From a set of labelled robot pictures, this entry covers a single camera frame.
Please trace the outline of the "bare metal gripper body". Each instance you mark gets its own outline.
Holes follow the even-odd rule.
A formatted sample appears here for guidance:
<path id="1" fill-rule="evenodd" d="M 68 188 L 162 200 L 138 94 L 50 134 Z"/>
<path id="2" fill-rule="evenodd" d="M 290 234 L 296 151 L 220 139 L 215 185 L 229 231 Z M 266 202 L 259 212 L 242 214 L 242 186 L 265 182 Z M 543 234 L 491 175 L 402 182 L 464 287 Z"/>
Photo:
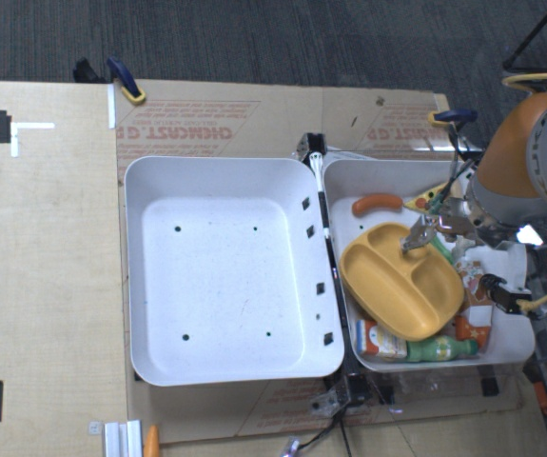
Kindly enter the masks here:
<path id="1" fill-rule="evenodd" d="M 467 200 L 448 197 L 440 207 L 437 230 L 448 242 L 457 242 L 461 237 L 485 246 L 481 235 L 485 226 L 486 214 L 479 206 L 471 208 Z"/>

